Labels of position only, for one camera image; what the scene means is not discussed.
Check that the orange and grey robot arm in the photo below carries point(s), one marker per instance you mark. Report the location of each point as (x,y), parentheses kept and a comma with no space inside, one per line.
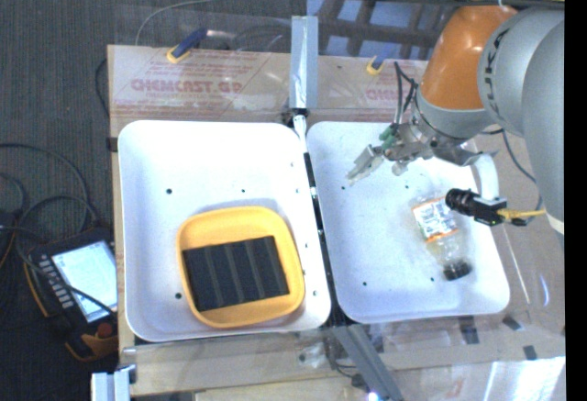
(523,69)

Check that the white plastic tray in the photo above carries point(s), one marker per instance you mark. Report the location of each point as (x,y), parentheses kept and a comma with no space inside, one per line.
(380,229)
(206,160)

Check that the brown cardboard board red print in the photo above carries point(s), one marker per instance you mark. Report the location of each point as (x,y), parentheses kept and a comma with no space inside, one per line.
(192,87)

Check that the black ribbed rectangular block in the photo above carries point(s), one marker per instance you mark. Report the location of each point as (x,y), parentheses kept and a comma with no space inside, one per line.
(236,273)

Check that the clear plastic bottle orange label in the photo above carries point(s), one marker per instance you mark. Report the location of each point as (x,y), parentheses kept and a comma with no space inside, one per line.
(435,220)

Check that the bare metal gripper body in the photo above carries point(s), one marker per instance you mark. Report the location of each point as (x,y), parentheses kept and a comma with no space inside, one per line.
(410,147)

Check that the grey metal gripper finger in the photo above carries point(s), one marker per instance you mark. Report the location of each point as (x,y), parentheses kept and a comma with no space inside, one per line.
(361,170)
(368,154)

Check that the black cylinder on white bracket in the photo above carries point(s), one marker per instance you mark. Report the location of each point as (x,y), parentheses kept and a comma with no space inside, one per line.
(477,205)

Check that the yellow plate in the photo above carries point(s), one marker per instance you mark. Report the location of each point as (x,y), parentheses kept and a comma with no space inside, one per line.
(238,220)

